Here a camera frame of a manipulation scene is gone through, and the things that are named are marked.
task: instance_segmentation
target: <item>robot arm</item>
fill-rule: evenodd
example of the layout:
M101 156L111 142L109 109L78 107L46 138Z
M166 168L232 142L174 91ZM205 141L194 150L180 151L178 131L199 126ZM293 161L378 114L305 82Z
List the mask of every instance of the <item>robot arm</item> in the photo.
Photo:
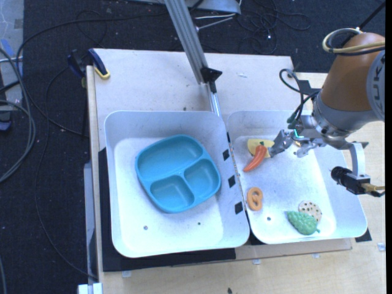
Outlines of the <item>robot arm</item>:
M341 49L329 47L328 38L324 49L337 53L320 91L310 96L313 101L311 115L301 115L288 126L291 131L281 130L269 148L274 157L286 150L293 142L300 148L297 157L306 156L310 149L330 145L350 151L353 171L335 167L331 177L354 194L385 194L370 184L370 176L364 169L364 148L367 142L348 142L346 138L373 121L385 122L385 38L357 30Z

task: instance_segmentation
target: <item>blue plate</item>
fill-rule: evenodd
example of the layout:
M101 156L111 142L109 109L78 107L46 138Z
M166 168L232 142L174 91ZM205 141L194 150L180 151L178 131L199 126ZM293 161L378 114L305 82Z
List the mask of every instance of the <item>blue plate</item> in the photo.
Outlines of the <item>blue plate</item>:
M140 151L135 169L146 193L166 213L191 209L221 188L221 176L206 149L184 134Z

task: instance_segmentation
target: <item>green vegetable toy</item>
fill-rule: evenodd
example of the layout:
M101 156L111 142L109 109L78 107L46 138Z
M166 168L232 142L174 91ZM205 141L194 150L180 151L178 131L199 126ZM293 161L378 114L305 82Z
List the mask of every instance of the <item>green vegetable toy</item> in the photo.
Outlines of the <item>green vegetable toy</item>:
M312 216L299 211L287 211L287 217L290 223L303 235L311 235L314 232L320 232L317 228L317 220Z

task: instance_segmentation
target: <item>light wood surface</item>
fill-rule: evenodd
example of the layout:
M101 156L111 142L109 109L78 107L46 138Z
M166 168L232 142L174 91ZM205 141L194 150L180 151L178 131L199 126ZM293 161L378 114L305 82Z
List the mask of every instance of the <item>light wood surface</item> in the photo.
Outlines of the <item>light wood surface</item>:
M312 87L321 87L325 76L326 74L298 74L299 79L309 80ZM101 132L96 104L96 77L93 69L88 67L97 262L99 282L103 284L104 294L386 293L386 252L378 247L378 243L386 243L385 196L360 197L372 241L357 243L354 239L340 240L340 245L332 245L331 250L324 251L326 248L323 246L320 247L322 251L317 252L316 247L303 251L306 254L291 256L286 256L284 248L281 251L276 248L266 252L259 262L253 261L252 257L255 259L260 253L253 247L246 249L248 246L244 246L238 252L243 260L134 270L130 277L123 277L121 272L103 272L97 168L97 153L102 145L99 144ZM351 137L352 140L369 142L365 149L366 173L372 176L373 184L385 185L385 124L370 123ZM345 156L349 163L349 154Z

